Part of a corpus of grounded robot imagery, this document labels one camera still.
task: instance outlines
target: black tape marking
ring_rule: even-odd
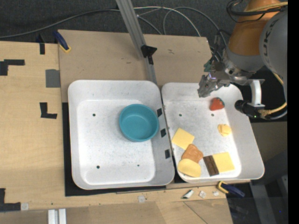
[[[161,132],[161,137],[163,138],[166,135],[166,129],[162,129],[160,132]]]
[[[57,114],[48,114],[48,103],[41,102],[39,103],[41,107],[41,118],[47,118],[47,119],[56,119]]]
[[[157,115],[158,115],[158,117],[159,117],[161,114],[162,114],[162,108],[157,109]]]
[[[5,189],[0,189],[0,212],[20,211],[21,203],[4,203]]]
[[[6,62],[0,62],[0,76],[7,76],[8,65]]]
[[[39,43],[39,54],[41,54],[41,55],[46,54],[45,43]]]
[[[25,60],[7,60],[0,62],[0,76],[7,76],[9,65],[25,65]]]
[[[36,42],[37,43],[46,43],[43,36],[41,34],[38,34],[37,38],[36,38]]]
[[[170,150],[166,149],[165,150],[165,159],[168,159],[168,158],[170,158]]]
[[[46,87],[60,88],[60,71],[55,69],[46,70]]]

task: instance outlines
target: black clamp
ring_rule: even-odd
[[[149,63],[150,63],[151,65],[154,64],[152,55],[155,53],[156,50],[157,50],[156,47],[150,47],[150,46],[147,46],[147,45],[143,45],[143,46],[141,46],[141,51],[142,51],[143,57],[144,57],[144,58],[147,57],[148,60],[149,60]]]
[[[21,203],[4,203],[5,189],[0,189],[0,212],[20,211]]]
[[[62,35],[57,31],[53,31],[52,34],[55,37],[55,40],[59,43],[61,50],[63,50],[65,53],[69,53],[71,51],[71,47],[66,43]]]

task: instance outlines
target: gray carpet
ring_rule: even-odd
[[[230,0],[132,0],[133,6],[192,7],[208,15],[220,29],[232,32],[235,23],[226,12]],[[13,35],[42,28],[59,20],[79,13],[104,8],[116,8],[115,0],[0,0],[0,36]],[[215,27],[202,15],[180,10],[187,15],[198,28],[200,35],[208,38],[213,44]],[[163,31],[163,18],[167,11],[156,11],[143,17]],[[157,33],[147,23],[140,21],[143,33]],[[188,21],[176,13],[167,16],[166,32],[170,35],[196,36],[194,28]],[[88,31],[127,32],[120,13],[100,13],[78,17],[42,32],[1,40],[34,42],[40,33],[46,42],[53,42],[52,31],[57,29],[73,29]]]

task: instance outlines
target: wire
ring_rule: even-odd
[[[281,85],[284,84],[283,80],[279,77],[278,74],[273,72],[273,75],[276,77],[276,79],[280,82]],[[287,107],[287,103],[285,102],[282,106],[276,108],[276,109],[272,109],[272,110],[258,110],[259,113],[261,113],[261,117],[264,119],[279,119],[283,116],[285,116],[287,113],[284,112],[281,115],[275,116],[275,117],[266,117],[270,114],[276,113],[278,111],[281,111],[282,109],[284,109],[285,107]]]
[[[239,22],[237,20],[235,20],[232,16],[253,16],[253,15],[261,15],[258,19],[255,19],[255,20],[246,20],[246,21],[257,21],[259,19],[261,19],[266,13],[273,13],[273,12],[281,12],[283,10],[286,10],[287,9],[287,3],[285,4],[282,3],[280,4],[280,6],[276,6],[276,7],[273,7],[273,4],[271,4],[269,6],[269,9],[268,10],[263,10],[263,11],[244,11],[244,12],[238,12],[238,11],[235,11],[233,9],[234,6],[244,2],[246,0],[231,0],[230,2],[228,2],[227,4],[227,7],[226,7],[226,11],[227,13],[229,14],[230,18],[232,20],[234,20],[235,22]]]
[[[218,46],[218,44],[215,44],[215,48],[214,48],[214,52],[212,52],[212,57],[211,57],[211,59],[210,59],[210,63],[212,63],[212,61],[216,58],[216,60],[217,61],[219,61],[219,59],[217,58],[217,56],[216,56],[216,54],[219,54],[218,53],[218,48],[219,48],[219,46]]]
[[[219,52],[217,50],[215,50],[215,48],[212,46],[210,46],[210,49],[211,49],[213,57],[215,57],[217,61],[220,61],[222,59],[222,56],[219,54]]]
[[[160,10],[160,9],[173,10],[172,8],[167,8],[167,7],[135,7],[134,9],[146,9],[146,8],[156,8],[155,10],[152,10],[152,11],[149,11],[149,12],[146,12],[146,13],[150,13],[150,12],[157,11],[157,10]],[[14,35],[0,36],[0,39],[14,38],[14,37],[19,37],[19,36],[23,36],[23,35],[32,34],[32,33],[35,33],[35,32],[46,30],[48,28],[51,28],[53,26],[59,25],[63,22],[69,21],[71,19],[74,19],[74,18],[77,18],[77,17],[80,17],[80,16],[89,15],[89,14],[96,14],[96,13],[102,13],[102,12],[120,12],[120,10],[118,10],[118,9],[100,9],[100,10],[94,10],[94,11],[90,11],[90,12],[84,12],[84,13],[81,13],[81,14],[78,14],[78,15],[75,15],[75,16],[68,17],[68,18],[63,19],[61,21],[55,22],[55,23],[50,24],[48,26],[45,26],[43,28],[35,29],[35,30],[32,30],[32,31],[24,32],[24,33],[14,34]],[[174,11],[174,12],[177,12],[178,14],[180,14],[181,16],[186,18],[191,23],[191,25],[194,27],[197,34],[200,36],[199,31],[197,30],[197,28],[195,27],[193,22],[188,17],[186,17],[184,14],[180,13],[179,11]],[[142,21],[148,23],[150,26],[152,26],[159,34],[162,34],[153,24],[151,24],[146,19],[142,18],[141,15],[137,15],[137,17],[139,19],[141,19]]]
[[[284,117],[286,114],[288,113],[288,111],[284,111],[282,114],[278,115],[278,116],[275,116],[275,117],[265,117],[265,119],[267,120],[275,120],[275,119],[280,119],[282,117]]]
[[[43,31],[45,29],[51,28],[53,26],[56,26],[58,24],[61,24],[63,22],[69,21],[71,19],[74,19],[74,18],[77,18],[77,17],[80,17],[80,16],[95,14],[95,13],[102,13],[102,12],[119,12],[119,10],[117,10],[117,9],[101,9],[101,10],[94,10],[94,11],[90,11],[90,12],[85,12],[85,13],[81,13],[81,14],[78,14],[78,15],[75,15],[75,16],[68,17],[66,19],[63,19],[61,21],[55,22],[53,24],[50,24],[48,26],[45,26],[43,28],[39,28],[39,29],[36,29],[36,30],[32,30],[32,31],[24,32],[24,33],[19,33],[19,34],[15,34],[15,35],[0,36],[0,39],[6,39],[6,38],[13,38],[13,37],[18,37],[18,36],[28,35],[28,34],[31,34],[31,33]]]
[[[266,9],[266,8],[281,7],[281,6],[286,6],[286,5],[288,5],[288,2],[280,2],[280,3],[268,4],[268,5],[265,5],[265,6],[256,7],[256,8],[247,10],[245,12],[246,13],[248,13],[248,12],[256,12],[256,11],[263,10],[263,9]]]
[[[205,18],[207,18],[213,25],[214,25],[214,27],[217,29],[217,32],[219,32],[219,31],[223,31],[223,30],[221,30],[221,29],[219,29],[219,27],[217,26],[217,24],[208,16],[208,15],[206,15],[206,14],[204,14],[203,12],[201,12],[200,10],[197,10],[197,9],[195,9],[195,8],[192,8],[192,7],[176,7],[176,8],[174,8],[172,11],[176,11],[176,10],[179,10],[179,9],[186,9],[186,10],[192,10],[192,11],[194,11],[194,12],[197,12],[197,13],[199,13],[199,14],[201,14],[201,15],[203,15]],[[165,17],[164,17],[164,19],[163,19],[163,28],[165,27],[165,21],[166,21],[166,17],[169,15],[169,13],[171,13],[172,11],[169,11],[166,15],[165,15]],[[223,40],[223,43],[225,44],[225,46],[227,45],[227,43],[226,43],[226,41],[225,41],[225,39],[224,39],[224,36],[220,33],[220,35],[221,35],[221,38],[222,38],[222,40]]]
[[[140,19],[140,20],[142,20],[142,21],[144,21],[144,22],[146,22],[147,24],[149,24],[152,28],[154,28],[154,29],[156,30],[156,32],[158,32],[160,35],[162,35],[162,32],[160,32],[160,31],[158,30],[158,28],[156,28],[156,27],[155,27],[152,23],[150,23],[148,20],[146,20],[146,19],[144,19],[143,17],[138,16],[138,15],[137,15],[137,18]]]
[[[283,80],[279,77],[278,74],[273,72],[273,75],[276,77],[276,79],[279,81],[279,83],[284,84]]]
[[[155,10],[150,11],[150,12],[154,12],[154,11],[159,10],[159,9],[164,9],[164,10],[169,10],[170,12],[173,11],[173,12],[176,12],[176,13],[180,14],[181,16],[186,18],[188,20],[188,22],[193,26],[193,28],[195,29],[198,36],[201,36],[199,31],[197,30],[196,26],[194,25],[194,23],[186,15],[182,14],[181,12],[179,12],[179,11],[173,9],[173,8],[169,8],[169,7],[135,7],[134,9],[146,9],[146,8],[156,8]],[[163,33],[166,35],[165,23],[163,23]]]

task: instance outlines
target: blue clamp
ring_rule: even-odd
[[[241,190],[238,188],[228,185],[227,183],[221,181],[218,183],[217,188],[221,191],[224,192],[225,194],[231,193],[236,195],[237,197],[245,197],[245,193],[243,193]]]
[[[56,40],[59,43],[59,47],[65,52],[65,53],[69,53],[71,51],[71,47],[68,46],[68,44],[66,43],[65,39],[61,36],[61,34],[57,31],[53,32],[53,36],[56,38]]]

